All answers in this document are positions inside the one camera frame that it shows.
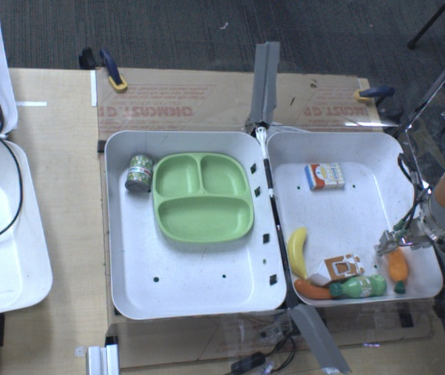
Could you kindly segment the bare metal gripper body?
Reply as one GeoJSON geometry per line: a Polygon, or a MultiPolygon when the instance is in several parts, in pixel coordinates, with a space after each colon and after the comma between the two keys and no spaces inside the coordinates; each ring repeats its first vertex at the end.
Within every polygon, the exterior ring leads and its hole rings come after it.
{"type": "Polygon", "coordinates": [[[431,214],[422,214],[404,226],[403,235],[398,244],[412,249],[445,245],[445,230],[431,214]]]}

